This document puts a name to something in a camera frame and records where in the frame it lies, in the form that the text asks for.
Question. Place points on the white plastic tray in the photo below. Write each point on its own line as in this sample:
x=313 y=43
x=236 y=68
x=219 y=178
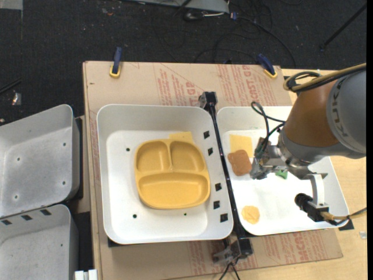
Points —
x=122 y=185
x=35 y=162
x=279 y=203
x=35 y=249

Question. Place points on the yellow square slice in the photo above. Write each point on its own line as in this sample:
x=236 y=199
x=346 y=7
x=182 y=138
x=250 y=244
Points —
x=241 y=143

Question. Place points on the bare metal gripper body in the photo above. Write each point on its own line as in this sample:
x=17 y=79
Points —
x=274 y=157

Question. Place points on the black cylinder on white bracket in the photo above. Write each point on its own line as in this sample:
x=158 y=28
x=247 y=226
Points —
x=316 y=206

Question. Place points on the brown toy bread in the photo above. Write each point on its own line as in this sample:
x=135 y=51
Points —
x=239 y=163

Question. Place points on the small green toy piece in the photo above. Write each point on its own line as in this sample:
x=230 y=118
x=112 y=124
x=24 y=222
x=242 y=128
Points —
x=281 y=173

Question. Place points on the thin black rod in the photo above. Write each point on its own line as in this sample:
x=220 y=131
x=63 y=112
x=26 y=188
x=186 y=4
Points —
x=225 y=168

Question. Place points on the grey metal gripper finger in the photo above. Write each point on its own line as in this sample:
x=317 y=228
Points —
x=254 y=171
x=265 y=174

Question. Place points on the yellow divided plate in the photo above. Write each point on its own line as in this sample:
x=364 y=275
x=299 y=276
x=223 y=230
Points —
x=175 y=189

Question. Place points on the brown cardboard board red print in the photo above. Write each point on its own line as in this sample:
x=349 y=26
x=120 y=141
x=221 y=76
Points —
x=140 y=83

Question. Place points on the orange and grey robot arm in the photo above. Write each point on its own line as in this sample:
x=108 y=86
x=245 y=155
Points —
x=314 y=118

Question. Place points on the yellow round biscuit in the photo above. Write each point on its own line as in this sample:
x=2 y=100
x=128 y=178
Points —
x=250 y=214

